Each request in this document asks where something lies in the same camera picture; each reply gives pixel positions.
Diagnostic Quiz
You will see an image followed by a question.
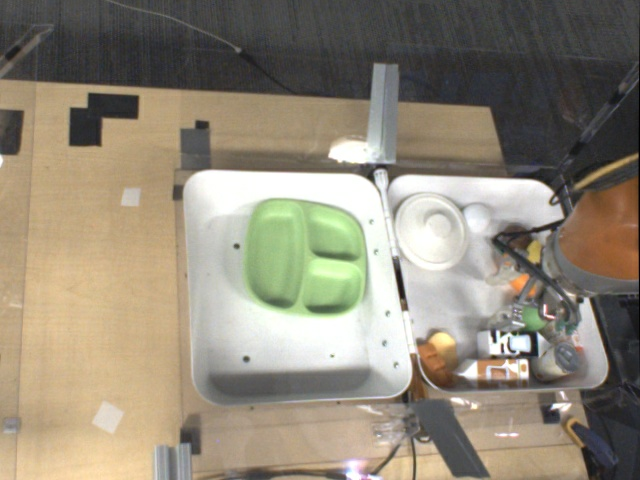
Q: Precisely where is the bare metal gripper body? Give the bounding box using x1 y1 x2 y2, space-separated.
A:
535 273 581 337

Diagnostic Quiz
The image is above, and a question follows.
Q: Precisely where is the green ball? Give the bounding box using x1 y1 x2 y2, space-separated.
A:
519 305 547 333

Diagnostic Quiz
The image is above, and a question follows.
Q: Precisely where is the black and white carton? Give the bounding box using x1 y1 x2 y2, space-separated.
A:
475 329 542 359

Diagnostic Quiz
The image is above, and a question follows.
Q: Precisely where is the brown toy food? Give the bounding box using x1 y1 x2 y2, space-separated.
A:
503 226 532 250

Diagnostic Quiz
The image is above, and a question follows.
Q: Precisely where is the white bottle with grey cap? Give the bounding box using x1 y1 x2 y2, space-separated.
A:
531 342 582 383

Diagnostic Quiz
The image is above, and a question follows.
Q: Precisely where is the white plastic tray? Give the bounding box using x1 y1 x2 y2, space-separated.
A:
181 168 414 407
387 173 610 394

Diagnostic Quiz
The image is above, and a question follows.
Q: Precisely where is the brown bread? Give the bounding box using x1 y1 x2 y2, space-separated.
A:
416 330 459 387

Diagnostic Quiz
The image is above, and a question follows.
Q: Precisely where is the white ball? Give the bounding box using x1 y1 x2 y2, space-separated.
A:
462 202 492 234

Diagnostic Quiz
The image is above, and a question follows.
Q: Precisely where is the white bowl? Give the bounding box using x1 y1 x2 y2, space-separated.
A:
394 192 471 271

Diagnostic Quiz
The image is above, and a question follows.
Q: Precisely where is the green divided plate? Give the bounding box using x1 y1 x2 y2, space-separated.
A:
243 197 369 318

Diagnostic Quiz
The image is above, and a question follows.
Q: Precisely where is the pale wood board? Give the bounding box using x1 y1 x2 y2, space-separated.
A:
0 78 589 480

